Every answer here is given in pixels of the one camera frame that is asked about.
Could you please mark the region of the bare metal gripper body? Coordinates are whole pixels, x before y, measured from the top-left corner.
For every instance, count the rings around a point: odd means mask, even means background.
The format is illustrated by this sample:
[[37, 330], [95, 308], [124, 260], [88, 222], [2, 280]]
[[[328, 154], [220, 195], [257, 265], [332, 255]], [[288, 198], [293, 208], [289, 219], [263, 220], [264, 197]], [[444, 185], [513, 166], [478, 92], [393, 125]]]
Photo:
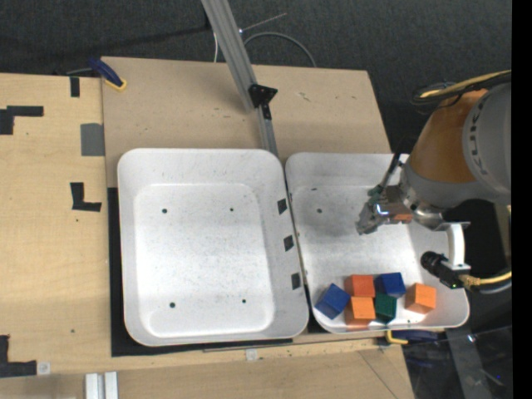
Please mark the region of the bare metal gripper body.
[[375, 200], [375, 222], [409, 224], [417, 222], [428, 229], [439, 229], [444, 223], [443, 210], [419, 198], [410, 186], [388, 185]]

